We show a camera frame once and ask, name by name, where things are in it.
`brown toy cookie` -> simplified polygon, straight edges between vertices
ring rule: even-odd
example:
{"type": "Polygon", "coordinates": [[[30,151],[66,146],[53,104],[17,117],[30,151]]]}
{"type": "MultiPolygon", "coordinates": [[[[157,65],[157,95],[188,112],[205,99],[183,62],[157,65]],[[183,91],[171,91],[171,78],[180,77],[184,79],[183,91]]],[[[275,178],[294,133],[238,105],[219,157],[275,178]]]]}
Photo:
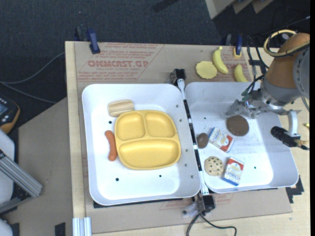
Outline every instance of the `brown toy cookie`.
{"type": "Polygon", "coordinates": [[[205,160],[205,172],[211,176],[220,176],[224,171],[223,162],[221,159],[210,156],[205,160]]]}
{"type": "Polygon", "coordinates": [[[209,137],[206,133],[201,133],[197,136],[197,145],[199,148],[205,148],[209,142],[209,137]]]}
{"type": "Polygon", "coordinates": [[[226,126],[236,136],[245,136],[250,130],[247,120],[240,115],[229,117],[226,121],[226,126]]]}

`black cable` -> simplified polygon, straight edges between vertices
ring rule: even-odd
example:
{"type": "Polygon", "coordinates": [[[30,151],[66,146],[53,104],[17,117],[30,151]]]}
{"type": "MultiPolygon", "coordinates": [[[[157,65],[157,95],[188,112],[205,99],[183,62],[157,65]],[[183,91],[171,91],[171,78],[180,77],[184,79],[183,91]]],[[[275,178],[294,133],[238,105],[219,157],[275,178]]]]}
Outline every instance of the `black cable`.
{"type": "Polygon", "coordinates": [[[249,94],[251,94],[252,93],[252,91],[254,90],[254,87],[255,87],[255,82],[256,82],[256,75],[254,75],[253,76],[253,78],[254,78],[254,83],[253,83],[253,85],[252,85],[252,89],[251,89],[251,91],[249,92],[249,94]]]}
{"type": "Polygon", "coordinates": [[[20,80],[20,81],[12,81],[12,82],[0,81],[0,83],[7,84],[7,85],[14,85],[14,84],[19,84],[19,83],[23,83],[23,82],[29,81],[32,78],[34,78],[35,76],[37,76],[39,73],[41,73],[43,70],[45,70],[55,59],[57,59],[58,57],[60,57],[63,54],[64,54],[64,52],[62,52],[62,53],[58,54],[57,56],[55,56],[47,64],[45,64],[41,69],[39,69],[37,72],[35,72],[33,75],[27,77],[26,79],[23,79],[23,80],[20,80]]]}
{"type": "Polygon", "coordinates": [[[300,23],[300,22],[305,21],[305,20],[308,20],[308,19],[311,19],[311,16],[307,16],[307,17],[305,17],[304,19],[298,20],[298,21],[293,22],[293,23],[291,23],[291,24],[284,25],[284,26],[279,27],[279,28],[276,28],[276,29],[274,29],[274,30],[270,30],[270,31],[268,31],[268,32],[262,33],[262,35],[267,35],[267,34],[270,34],[271,32],[275,32],[275,31],[282,30],[282,29],[288,29],[289,26],[292,26],[292,25],[294,25],[294,24],[300,23]]]}
{"type": "Polygon", "coordinates": [[[208,221],[202,214],[200,215],[204,221],[206,221],[209,225],[215,227],[215,228],[218,228],[218,229],[234,229],[235,230],[235,233],[234,233],[234,236],[236,236],[236,233],[237,233],[237,229],[235,226],[216,226],[214,224],[212,224],[210,221],[208,221]]]}
{"type": "Polygon", "coordinates": [[[196,222],[196,220],[198,219],[198,217],[201,216],[201,218],[206,221],[209,225],[215,227],[215,228],[218,228],[218,229],[234,229],[235,230],[235,233],[234,233],[234,236],[236,236],[236,233],[237,233],[237,229],[236,227],[234,226],[225,226],[225,227],[221,227],[221,226],[216,226],[214,224],[212,224],[210,221],[208,221],[203,215],[202,215],[202,212],[200,212],[199,214],[197,214],[193,219],[192,221],[189,223],[188,225],[188,228],[187,228],[187,231],[186,231],[186,236],[189,236],[189,232],[192,228],[192,226],[194,225],[194,223],[196,222]]]}
{"type": "Polygon", "coordinates": [[[287,5],[280,5],[280,6],[275,8],[274,12],[272,13],[271,20],[270,20],[270,23],[271,23],[270,28],[271,29],[275,28],[275,21],[276,21],[276,19],[280,18],[283,15],[286,15],[286,12],[287,12],[288,9],[290,9],[290,7],[287,6],[287,5]]]}
{"type": "Polygon", "coordinates": [[[251,36],[247,36],[247,39],[249,39],[249,40],[252,42],[252,44],[254,45],[260,62],[263,64],[263,66],[264,66],[265,68],[269,69],[269,66],[267,66],[266,63],[265,63],[265,62],[262,60],[262,58],[261,58],[260,51],[259,51],[259,49],[258,49],[258,47],[257,47],[257,45],[256,45],[256,42],[253,40],[253,38],[252,38],[251,36]]]}
{"type": "Polygon", "coordinates": [[[35,99],[35,100],[43,101],[43,102],[50,103],[50,104],[56,104],[55,101],[50,101],[50,100],[45,100],[45,99],[39,98],[39,97],[37,97],[37,96],[31,95],[31,94],[28,94],[28,93],[26,93],[26,92],[20,91],[20,90],[18,90],[18,89],[16,89],[16,88],[13,88],[13,87],[11,87],[11,86],[5,84],[5,83],[0,82],[0,84],[3,85],[3,86],[5,86],[5,87],[7,87],[7,88],[9,88],[9,89],[11,89],[11,90],[13,90],[13,91],[16,91],[16,92],[18,92],[18,93],[20,93],[20,94],[23,94],[23,95],[25,95],[25,96],[27,96],[27,97],[33,98],[33,99],[35,99]]]}
{"type": "Polygon", "coordinates": [[[37,72],[35,72],[33,75],[27,77],[26,79],[23,79],[23,80],[20,80],[20,81],[14,81],[14,82],[0,81],[0,84],[5,86],[5,87],[7,87],[7,88],[9,88],[9,89],[11,89],[11,90],[13,90],[13,91],[16,91],[16,92],[18,92],[20,94],[23,94],[23,95],[25,95],[27,97],[33,98],[35,100],[43,101],[43,102],[50,103],[50,104],[55,104],[56,103],[55,101],[39,98],[37,96],[31,95],[31,94],[28,94],[28,93],[23,92],[21,90],[18,90],[16,88],[13,88],[13,87],[11,87],[9,85],[20,84],[20,83],[23,83],[23,82],[31,80],[32,78],[37,76],[39,73],[41,73],[43,70],[45,70],[55,59],[57,59],[58,57],[60,57],[63,54],[65,54],[65,52],[62,52],[62,53],[58,54],[57,56],[55,56],[54,58],[52,58],[46,65],[44,65],[41,69],[39,69],[37,72]]]}
{"type": "MultiPolygon", "coordinates": [[[[252,54],[251,54],[251,49],[250,49],[250,44],[249,44],[249,36],[247,36],[247,54],[248,54],[248,56],[250,58],[252,67],[254,67],[254,63],[253,63],[254,61],[252,59],[252,54]]],[[[256,75],[254,75],[254,77],[253,77],[253,84],[251,83],[252,89],[251,89],[250,93],[252,92],[252,90],[253,90],[253,88],[255,86],[255,84],[254,84],[255,79],[256,79],[256,75]]]]}
{"type": "Polygon", "coordinates": [[[255,83],[259,80],[261,80],[264,77],[264,75],[260,75],[258,78],[254,79],[254,81],[247,87],[247,89],[245,90],[247,93],[250,90],[249,94],[253,91],[254,87],[255,87],[255,83]]]}
{"type": "Polygon", "coordinates": [[[310,112],[310,107],[309,107],[309,105],[307,104],[305,97],[302,97],[302,102],[304,103],[304,106],[306,107],[307,111],[310,112]]]}

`toy banana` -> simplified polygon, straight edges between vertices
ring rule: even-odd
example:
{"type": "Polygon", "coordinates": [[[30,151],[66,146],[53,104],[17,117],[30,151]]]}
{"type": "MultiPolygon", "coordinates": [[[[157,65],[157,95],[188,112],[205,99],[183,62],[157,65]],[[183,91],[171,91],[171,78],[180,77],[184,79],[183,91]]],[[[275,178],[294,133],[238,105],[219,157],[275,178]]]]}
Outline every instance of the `toy banana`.
{"type": "Polygon", "coordinates": [[[243,69],[241,64],[238,64],[234,69],[234,75],[238,82],[248,82],[248,80],[245,78],[243,74],[243,69]]]}
{"type": "Polygon", "coordinates": [[[222,50],[222,46],[220,46],[218,49],[216,49],[213,52],[212,61],[213,61],[213,64],[221,73],[227,74],[228,73],[227,67],[221,59],[221,50],[222,50]]]}

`blue clamp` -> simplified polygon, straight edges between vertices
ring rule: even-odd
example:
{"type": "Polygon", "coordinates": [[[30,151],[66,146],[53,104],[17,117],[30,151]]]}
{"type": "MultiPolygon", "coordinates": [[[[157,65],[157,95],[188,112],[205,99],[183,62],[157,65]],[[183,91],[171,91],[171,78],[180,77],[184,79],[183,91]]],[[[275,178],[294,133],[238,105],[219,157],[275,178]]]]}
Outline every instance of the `blue clamp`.
{"type": "Polygon", "coordinates": [[[100,49],[97,44],[96,32],[93,28],[87,30],[88,40],[91,42],[90,49],[93,54],[100,53],[100,49]]]}
{"type": "Polygon", "coordinates": [[[235,47],[233,48],[233,56],[236,59],[239,59],[242,56],[242,35],[241,34],[237,34],[237,40],[236,40],[236,44],[235,47]]]}

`black carpet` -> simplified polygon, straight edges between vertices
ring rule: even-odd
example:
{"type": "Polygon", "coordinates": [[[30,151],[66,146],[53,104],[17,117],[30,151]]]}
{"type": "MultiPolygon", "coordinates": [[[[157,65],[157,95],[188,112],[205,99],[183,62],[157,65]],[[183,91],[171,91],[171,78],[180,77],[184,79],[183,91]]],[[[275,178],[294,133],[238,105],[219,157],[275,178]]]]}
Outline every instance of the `black carpet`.
{"type": "MultiPolygon", "coordinates": [[[[219,45],[228,34],[257,36],[305,19],[310,0],[275,0],[256,14],[251,5],[239,14],[228,7],[210,19],[205,0],[0,0],[0,82],[32,76],[74,40],[77,26],[92,27],[98,41],[219,45]]],[[[290,27],[310,32],[310,20],[290,27]]],[[[0,93],[21,108],[15,128],[66,97],[61,55],[43,72],[10,86],[51,101],[43,102],[0,84],[0,93]]]]}

